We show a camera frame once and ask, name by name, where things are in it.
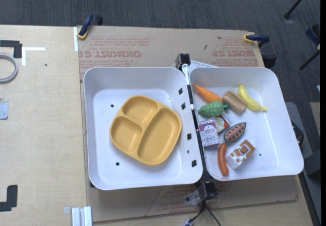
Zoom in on white and orange milk carton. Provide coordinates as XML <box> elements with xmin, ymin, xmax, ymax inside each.
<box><xmin>225</xmin><ymin>139</ymin><xmax>256</xmax><ymax>170</ymax></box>

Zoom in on yellow divided plate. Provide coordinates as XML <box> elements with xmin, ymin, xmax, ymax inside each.
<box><xmin>109</xmin><ymin>95</ymin><xmax>183</xmax><ymax>166</ymax></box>

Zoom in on brown cardboard board red print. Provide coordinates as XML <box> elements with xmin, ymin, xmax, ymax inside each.
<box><xmin>77</xmin><ymin>25</ymin><xmax>299</xmax><ymax>223</ymax></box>

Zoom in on white paper sheet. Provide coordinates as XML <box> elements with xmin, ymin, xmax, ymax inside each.
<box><xmin>189</xmin><ymin>60</ymin><xmax>219</xmax><ymax>69</ymax></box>

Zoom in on watermelon slice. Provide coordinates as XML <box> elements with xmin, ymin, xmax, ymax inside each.
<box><xmin>223</xmin><ymin>122</ymin><xmax>247</xmax><ymax>144</ymax></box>

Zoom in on red and white carton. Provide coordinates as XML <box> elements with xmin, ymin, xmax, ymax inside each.
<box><xmin>198</xmin><ymin>119</ymin><xmax>221</xmax><ymax>148</ymax></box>

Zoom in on orange sausage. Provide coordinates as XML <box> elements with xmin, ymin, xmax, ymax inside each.
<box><xmin>217</xmin><ymin>143</ymin><xmax>230</xmax><ymax>177</ymax></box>

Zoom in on orange and white packet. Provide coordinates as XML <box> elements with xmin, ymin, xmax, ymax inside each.
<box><xmin>213</xmin><ymin>114</ymin><xmax>231</xmax><ymax>134</ymax></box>

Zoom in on orange carrot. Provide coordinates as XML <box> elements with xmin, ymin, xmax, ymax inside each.
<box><xmin>193</xmin><ymin>84</ymin><xmax>224</xmax><ymax>103</ymax></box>

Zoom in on black block with wires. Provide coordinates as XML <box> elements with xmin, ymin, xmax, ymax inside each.
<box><xmin>185</xmin><ymin>181</ymin><xmax>219</xmax><ymax>206</ymax></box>
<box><xmin>174</xmin><ymin>53</ymin><xmax>191</xmax><ymax>69</ymax></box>

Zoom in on thin black and white rod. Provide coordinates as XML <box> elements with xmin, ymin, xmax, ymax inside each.
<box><xmin>181</xmin><ymin>64</ymin><xmax>208</xmax><ymax>184</ymax></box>

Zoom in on yellow banana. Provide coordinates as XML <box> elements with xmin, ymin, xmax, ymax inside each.
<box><xmin>237</xmin><ymin>83</ymin><xmax>267</xmax><ymax>112</ymax></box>

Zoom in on tan hot dog bun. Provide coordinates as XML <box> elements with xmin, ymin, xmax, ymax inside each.
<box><xmin>222</xmin><ymin>90</ymin><xmax>247</xmax><ymax>114</ymax></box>

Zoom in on white plastic tray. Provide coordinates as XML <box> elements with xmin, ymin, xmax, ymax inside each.
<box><xmin>83</xmin><ymin>67</ymin><xmax>204</xmax><ymax>191</ymax></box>
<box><xmin>189</xmin><ymin>67</ymin><xmax>305</xmax><ymax>182</ymax></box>

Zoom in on green grapes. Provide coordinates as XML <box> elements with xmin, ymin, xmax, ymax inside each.
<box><xmin>198</xmin><ymin>100</ymin><xmax>230</xmax><ymax>119</ymax></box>

